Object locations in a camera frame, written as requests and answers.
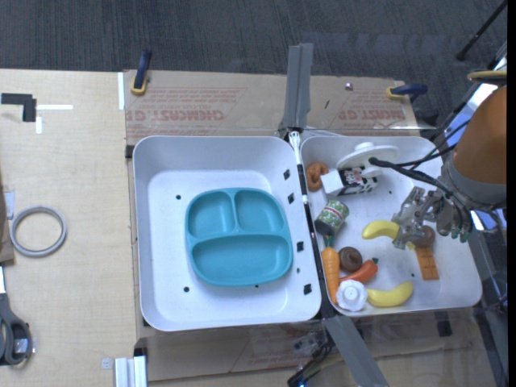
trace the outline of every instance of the metal ring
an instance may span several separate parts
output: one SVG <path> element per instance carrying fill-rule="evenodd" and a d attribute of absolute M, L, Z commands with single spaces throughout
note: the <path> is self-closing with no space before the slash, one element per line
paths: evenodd
<path fill-rule="evenodd" d="M 34 251 L 31 249 L 27 249 L 23 247 L 18 240 L 16 239 L 16 228 L 18 227 L 19 223 L 25 219 L 28 215 L 31 214 L 49 214 L 53 216 L 57 221 L 59 222 L 61 226 L 61 235 L 57 239 L 57 241 L 51 245 L 48 248 L 42 249 L 41 251 Z M 41 257 L 41 256 L 47 256 L 49 254 L 52 254 L 54 251 L 56 251 L 65 241 L 66 237 L 66 222 L 64 221 L 65 218 L 63 218 L 63 215 L 51 208 L 50 206 L 29 206 L 28 208 L 25 208 L 24 210 L 21 210 L 16 214 L 16 216 L 13 217 L 12 224 L 10 225 L 10 239 L 13 242 L 13 245 L 15 246 L 16 251 L 18 251 L 20 254 L 25 256 L 31 256 L 31 257 Z"/>

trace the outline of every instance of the wooden table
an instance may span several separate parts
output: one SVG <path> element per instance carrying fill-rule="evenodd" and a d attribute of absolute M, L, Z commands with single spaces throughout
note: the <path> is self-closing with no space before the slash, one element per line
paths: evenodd
<path fill-rule="evenodd" d="M 43 121 L 36 133 L 34 123 L 22 121 L 21 106 L 0 105 L 4 190 L 15 192 L 15 213 L 28 206 L 52 206 L 68 226 L 64 245 L 54 254 L 35 259 L 17 253 L 5 265 L 12 310 L 30 324 L 35 354 L 20 368 L 1 366 L 0 385 L 112 386 L 113 359 L 132 357 L 136 342 L 119 75 L 4 69 L 0 81 L 2 93 L 32 94 Z M 19 240 L 44 248 L 58 233 L 53 219 L 35 215 L 20 225 Z M 467 345 L 443 342 L 431 352 L 408 346 L 413 353 L 396 356 L 377 350 L 385 378 L 392 385 L 435 385 L 438 380 L 493 385 L 478 329 L 470 322 L 464 328 Z M 284 386 L 294 370 L 153 384 Z M 354 385 L 345 367 L 339 371 L 345 385 Z"/>

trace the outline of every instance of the teal plate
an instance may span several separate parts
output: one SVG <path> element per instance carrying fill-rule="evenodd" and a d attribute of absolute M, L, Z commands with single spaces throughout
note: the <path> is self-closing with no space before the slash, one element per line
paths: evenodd
<path fill-rule="evenodd" d="M 261 189 L 204 192 L 186 210 L 186 244 L 196 274 L 212 285 L 259 285 L 289 271 L 289 225 L 277 200 Z"/>

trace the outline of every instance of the carrot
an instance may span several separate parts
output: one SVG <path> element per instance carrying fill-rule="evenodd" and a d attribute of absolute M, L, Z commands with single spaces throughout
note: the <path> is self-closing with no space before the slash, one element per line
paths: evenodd
<path fill-rule="evenodd" d="M 378 272 L 378 265 L 373 260 L 366 260 L 355 272 L 339 279 L 339 284 L 346 280 L 355 280 L 362 283 L 369 281 Z"/>
<path fill-rule="evenodd" d="M 321 260 L 328 294 L 333 302 L 337 302 L 335 295 L 339 288 L 339 253 L 333 247 L 325 247 L 321 251 Z"/>

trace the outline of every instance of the yellow banana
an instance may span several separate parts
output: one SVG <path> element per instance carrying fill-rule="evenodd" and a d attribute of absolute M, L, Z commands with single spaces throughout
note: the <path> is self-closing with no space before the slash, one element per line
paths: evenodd
<path fill-rule="evenodd" d="M 373 239 L 379 236 L 388 236 L 390 239 L 395 240 L 397 232 L 400 226 L 393 222 L 385 219 L 376 219 L 368 223 L 362 230 L 362 239 Z M 411 242 L 407 242 L 408 248 L 414 248 Z"/>
<path fill-rule="evenodd" d="M 400 306 L 414 290 L 412 281 L 405 281 L 392 289 L 367 289 L 368 301 L 374 306 Z"/>

